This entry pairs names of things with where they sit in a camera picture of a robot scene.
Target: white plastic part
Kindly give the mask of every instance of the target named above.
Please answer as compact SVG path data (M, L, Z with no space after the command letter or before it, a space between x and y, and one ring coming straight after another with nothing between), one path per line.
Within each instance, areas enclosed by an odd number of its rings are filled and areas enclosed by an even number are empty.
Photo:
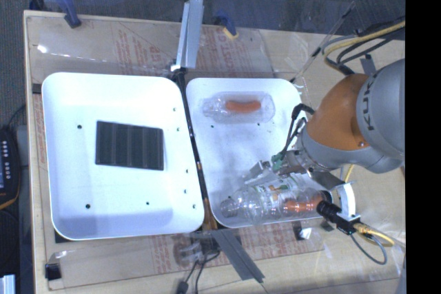
M187 233L204 210L179 88L162 77L58 72L43 82L55 229L87 240ZM164 170L95 164L98 120L163 130Z

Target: orange object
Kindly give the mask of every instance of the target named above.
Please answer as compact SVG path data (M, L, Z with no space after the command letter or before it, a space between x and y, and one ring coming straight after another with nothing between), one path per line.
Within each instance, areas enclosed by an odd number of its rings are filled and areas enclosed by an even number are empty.
M369 146L356 116L358 92L367 78L364 74L346 76L327 93L307 125L313 140L343 151Z
M283 205L283 208L290 211L290 212L296 212L296 213L314 211L316 209L317 205L322 200L323 200L323 197L322 197L321 193L318 193L309 201L299 202L299 201L294 201L294 200L288 200Z
M259 101L250 102L237 102L237 101L227 101L225 103L225 108L231 112L235 113L252 113L259 110L262 105Z

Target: clear plastic bottle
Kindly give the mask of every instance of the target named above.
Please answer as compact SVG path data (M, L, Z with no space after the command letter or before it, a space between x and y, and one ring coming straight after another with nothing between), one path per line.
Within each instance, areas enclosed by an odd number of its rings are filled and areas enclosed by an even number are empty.
M240 217L251 225L275 220L318 216L317 204L329 200L328 191L301 187L294 178L279 178L242 187L220 204L226 218Z

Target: black connector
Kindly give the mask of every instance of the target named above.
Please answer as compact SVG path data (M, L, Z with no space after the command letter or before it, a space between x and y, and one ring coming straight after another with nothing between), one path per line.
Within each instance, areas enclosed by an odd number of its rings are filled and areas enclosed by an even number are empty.
M188 291L188 283L179 282L178 289L176 290L176 294L186 294L187 291Z
M355 223L360 223L360 218L357 217L354 220L348 221L338 215L342 209L336 204L320 201L317 205L317 213L320 214L325 220L335 223L337 229L347 235L355 233L357 230L353 227Z
M292 110L291 119L296 120L301 111L305 111L307 113L310 113L311 115L314 114L314 109L312 109L311 107L307 106L306 104L299 103Z

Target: black electronic device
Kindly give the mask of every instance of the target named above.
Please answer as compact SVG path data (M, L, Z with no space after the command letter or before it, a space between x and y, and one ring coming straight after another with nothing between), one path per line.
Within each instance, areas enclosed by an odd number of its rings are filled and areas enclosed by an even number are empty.
M19 195L19 154L7 129L0 129L0 209L12 204Z

